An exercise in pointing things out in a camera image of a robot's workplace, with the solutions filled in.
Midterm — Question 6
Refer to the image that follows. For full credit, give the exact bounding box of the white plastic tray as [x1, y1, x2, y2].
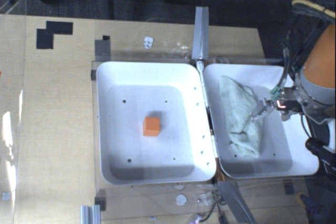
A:
[96, 61, 217, 186]
[203, 63, 320, 180]

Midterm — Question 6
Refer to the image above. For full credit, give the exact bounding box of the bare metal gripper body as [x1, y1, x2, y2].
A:
[271, 86, 303, 122]

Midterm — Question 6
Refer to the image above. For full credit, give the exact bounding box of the black cylinder on white bracket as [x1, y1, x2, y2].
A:
[304, 117, 336, 169]

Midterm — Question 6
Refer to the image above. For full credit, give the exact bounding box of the pale green towel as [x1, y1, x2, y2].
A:
[218, 75, 264, 159]

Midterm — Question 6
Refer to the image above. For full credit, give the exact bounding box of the orange cube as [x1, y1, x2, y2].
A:
[142, 116, 161, 137]

